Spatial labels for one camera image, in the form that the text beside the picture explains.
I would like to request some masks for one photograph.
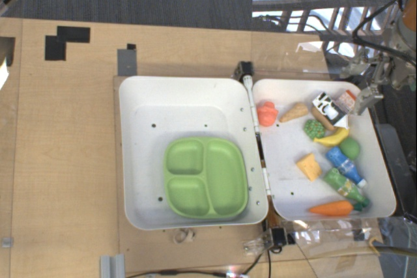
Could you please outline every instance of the green divided tray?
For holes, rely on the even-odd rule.
[[[171,209],[189,218],[235,217],[248,202],[242,154],[220,138],[188,137],[170,143],[164,157],[164,186]]]

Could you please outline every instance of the green bottle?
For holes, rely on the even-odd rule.
[[[327,172],[326,176],[324,177],[324,181],[327,182],[338,193],[340,193],[340,195],[359,202],[363,207],[366,207],[370,204],[369,199],[359,193],[356,185],[354,185],[350,180],[339,173],[336,168],[331,168]]]

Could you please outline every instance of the banana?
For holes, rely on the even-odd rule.
[[[338,128],[332,135],[323,138],[314,138],[315,143],[320,143],[326,147],[338,146],[349,135],[349,129]]]

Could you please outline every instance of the toy carrot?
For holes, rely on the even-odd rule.
[[[328,202],[327,204],[314,206],[309,209],[311,213],[317,213],[330,216],[344,216],[350,214],[353,210],[362,211],[362,205],[356,203],[352,205],[348,201]]]

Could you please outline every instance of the bottle label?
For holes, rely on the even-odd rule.
[[[339,167],[339,172],[344,175],[349,173],[352,168],[354,168],[354,164],[351,160],[346,160],[345,162],[343,162]]]
[[[350,180],[346,180],[345,184],[338,189],[338,193],[346,197],[352,191],[352,185],[353,183]]]

